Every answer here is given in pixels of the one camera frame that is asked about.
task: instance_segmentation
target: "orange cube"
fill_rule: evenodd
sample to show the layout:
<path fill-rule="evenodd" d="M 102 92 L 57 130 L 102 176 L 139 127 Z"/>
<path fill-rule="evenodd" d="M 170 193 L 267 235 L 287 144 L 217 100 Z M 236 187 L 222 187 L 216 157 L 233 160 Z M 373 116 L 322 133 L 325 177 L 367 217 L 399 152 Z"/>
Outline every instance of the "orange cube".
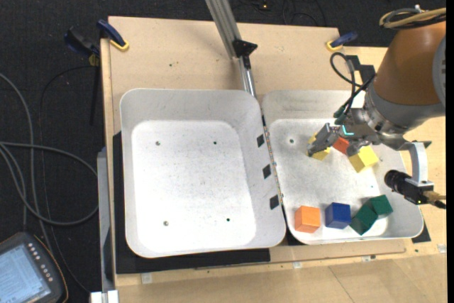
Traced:
<path fill-rule="evenodd" d="M 333 148 L 339 150 L 341 153 L 347 155 L 347 148 L 348 148 L 348 140 L 342 138 L 341 136 L 336 140 L 333 144 Z"/>
<path fill-rule="evenodd" d="M 320 209 L 300 206 L 295 212 L 295 230 L 313 233 L 320 227 Z"/>

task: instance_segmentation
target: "screen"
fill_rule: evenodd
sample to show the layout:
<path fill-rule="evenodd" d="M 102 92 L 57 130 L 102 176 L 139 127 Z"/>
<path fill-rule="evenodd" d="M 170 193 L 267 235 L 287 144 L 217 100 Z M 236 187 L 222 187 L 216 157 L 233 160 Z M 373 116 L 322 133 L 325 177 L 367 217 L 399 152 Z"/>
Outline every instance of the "screen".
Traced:
<path fill-rule="evenodd" d="M 0 255 L 1 303 L 36 302 L 50 293 L 23 244 Z"/>

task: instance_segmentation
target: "black floor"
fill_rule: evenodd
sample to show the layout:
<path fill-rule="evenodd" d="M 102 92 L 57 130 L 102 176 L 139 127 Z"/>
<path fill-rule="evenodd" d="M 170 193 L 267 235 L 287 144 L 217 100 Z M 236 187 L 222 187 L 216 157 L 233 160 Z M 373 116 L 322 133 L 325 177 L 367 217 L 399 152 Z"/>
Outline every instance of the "black floor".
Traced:
<path fill-rule="evenodd" d="M 446 0 L 232 0 L 238 22 L 328 26 L 358 38 L 350 45 L 388 46 L 394 31 L 381 29 L 380 17 L 392 10 L 446 7 Z M 96 22 L 107 16 L 141 16 L 211 20 L 204 0 L 0 0 L 0 74 L 22 93 L 31 113 L 33 141 L 74 153 L 91 166 L 103 148 L 101 98 L 90 124 L 94 68 L 86 57 L 71 52 L 63 41 L 74 26 L 96 40 Z M 30 143 L 27 116 L 21 100 L 0 79 L 0 141 Z M 29 150 L 10 148 L 23 171 L 32 196 Z M 34 153 L 35 185 L 40 211 L 58 221 L 88 214 L 97 202 L 93 174 L 79 162 L 54 153 Z M 46 225 L 52 249 L 67 279 L 70 302 L 87 302 L 86 290 L 101 289 L 98 221 L 55 227 Z M 6 163 L 0 158 L 0 241 L 23 229 L 23 204 Z M 42 236 L 39 223 L 28 214 L 27 231 Z M 77 284 L 71 273 L 77 277 Z"/>

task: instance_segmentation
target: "wooden table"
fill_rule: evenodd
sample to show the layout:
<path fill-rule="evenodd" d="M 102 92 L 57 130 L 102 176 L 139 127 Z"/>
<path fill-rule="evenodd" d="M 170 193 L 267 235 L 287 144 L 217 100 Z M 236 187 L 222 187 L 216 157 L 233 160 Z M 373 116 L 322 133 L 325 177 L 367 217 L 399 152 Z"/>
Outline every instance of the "wooden table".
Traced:
<path fill-rule="evenodd" d="M 109 23 L 130 43 L 130 48 L 121 52 L 108 41 L 101 42 L 110 215 L 114 230 L 112 137 L 121 130 L 121 96 L 129 89 L 140 87 L 241 89 L 242 86 L 237 63 L 228 59 L 214 22 L 110 17 Z M 276 89 L 349 90 L 349 84 L 331 69 L 331 53 L 325 47 L 326 42 L 339 36 L 336 28 L 249 23 L 239 23 L 238 27 L 244 40 L 258 44 L 251 62 L 259 102 L 264 94 Z M 374 65 L 377 70 L 386 48 L 344 47 L 343 52 L 357 55 L 362 64 Z M 436 191 L 445 194 L 445 118 L 431 119 L 406 137 L 433 141 L 427 150 L 428 177 L 435 183 Z M 411 170 L 409 155 L 403 153 L 402 157 L 407 170 Z M 317 298 L 318 302 L 322 297 L 326 299 L 327 294 L 332 295 L 327 299 L 330 302 L 364 302 L 363 287 L 372 295 L 381 295 L 377 302 L 383 302 L 387 295 L 396 299 L 395 302 L 402 302 L 402 297 L 411 298 L 412 302 L 444 302 L 447 301 L 447 260 L 443 253 L 447 243 L 446 211 L 424 205 L 421 213 L 431 236 L 431 241 L 424 243 L 413 244 L 409 238 L 288 246 L 284 241 L 270 249 L 271 261 L 267 264 L 115 274 L 114 283 L 121 303 L 276 302 L 276 299 L 300 302 L 301 294 L 309 294 L 308 291 L 308 297 Z M 111 236 L 115 246 L 115 234 Z M 394 290 L 383 286 L 384 282 L 393 284 Z"/>

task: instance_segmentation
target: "green cube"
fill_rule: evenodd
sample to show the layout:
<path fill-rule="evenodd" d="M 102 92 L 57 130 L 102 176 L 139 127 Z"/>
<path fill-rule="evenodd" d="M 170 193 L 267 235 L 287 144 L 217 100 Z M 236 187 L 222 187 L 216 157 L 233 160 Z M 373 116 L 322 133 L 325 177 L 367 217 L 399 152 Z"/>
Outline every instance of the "green cube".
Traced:
<path fill-rule="evenodd" d="M 378 219 L 382 219 L 392 213 L 391 204 L 385 194 L 369 198 L 365 204 L 378 215 Z"/>
<path fill-rule="evenodd" d="M 350 227 L 360 235 L 372 227 L 378 219 L 378 215 L 366 204 L 363 204 L 356 215 L 352 218 Z"/>

